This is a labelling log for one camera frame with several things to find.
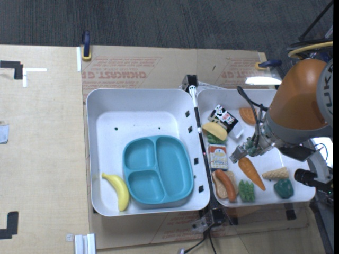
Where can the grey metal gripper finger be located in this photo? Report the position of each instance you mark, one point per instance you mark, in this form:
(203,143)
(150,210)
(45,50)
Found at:
(242,151)
(234,157)

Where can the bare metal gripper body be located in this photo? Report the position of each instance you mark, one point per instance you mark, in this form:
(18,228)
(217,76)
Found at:
(265,143)

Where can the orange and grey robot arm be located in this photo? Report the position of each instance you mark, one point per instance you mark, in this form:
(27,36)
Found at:
(296,96)

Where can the white plastic tray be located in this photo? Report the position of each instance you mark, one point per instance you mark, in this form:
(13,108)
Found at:
(267,157)
(137,115)

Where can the orange and white carton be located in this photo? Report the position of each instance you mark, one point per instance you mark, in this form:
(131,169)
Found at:
(218,157)

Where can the orange carrot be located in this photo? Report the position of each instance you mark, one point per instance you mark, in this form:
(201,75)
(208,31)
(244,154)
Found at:
(250,171)

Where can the orange sausage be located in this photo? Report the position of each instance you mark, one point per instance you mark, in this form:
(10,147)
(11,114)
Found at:
(227,184)

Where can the orange waffle biscuit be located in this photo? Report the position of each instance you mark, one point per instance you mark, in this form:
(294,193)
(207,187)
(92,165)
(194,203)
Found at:
(247,115)

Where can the beige ice cream cone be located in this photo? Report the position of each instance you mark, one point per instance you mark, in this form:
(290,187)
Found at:
(276,173)

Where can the yellow and green sandwich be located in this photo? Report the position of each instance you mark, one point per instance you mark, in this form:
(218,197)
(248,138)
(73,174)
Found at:
(215,130)

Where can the tan bread slice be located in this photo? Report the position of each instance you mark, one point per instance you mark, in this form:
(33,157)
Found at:
(219,188)

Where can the cow print milk carton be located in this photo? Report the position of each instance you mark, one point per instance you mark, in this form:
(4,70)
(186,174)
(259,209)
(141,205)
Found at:
(225,116)

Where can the thin black and white rod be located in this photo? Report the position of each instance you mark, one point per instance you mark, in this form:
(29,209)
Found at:
(199,131)

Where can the green bell pepper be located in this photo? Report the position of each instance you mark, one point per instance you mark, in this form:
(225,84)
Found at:
(284,189)

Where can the blue divided plate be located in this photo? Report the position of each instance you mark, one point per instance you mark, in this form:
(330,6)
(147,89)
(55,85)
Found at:
(169,157)

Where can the yellow banana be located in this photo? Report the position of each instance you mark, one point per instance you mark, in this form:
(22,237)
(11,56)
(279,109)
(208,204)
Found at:
(120,188)

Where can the brown cardboard board red print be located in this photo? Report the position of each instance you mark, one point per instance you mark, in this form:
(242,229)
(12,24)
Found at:
(148,67)

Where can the black cylinder on white bracket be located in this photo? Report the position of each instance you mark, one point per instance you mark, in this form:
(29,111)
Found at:
(304,177)

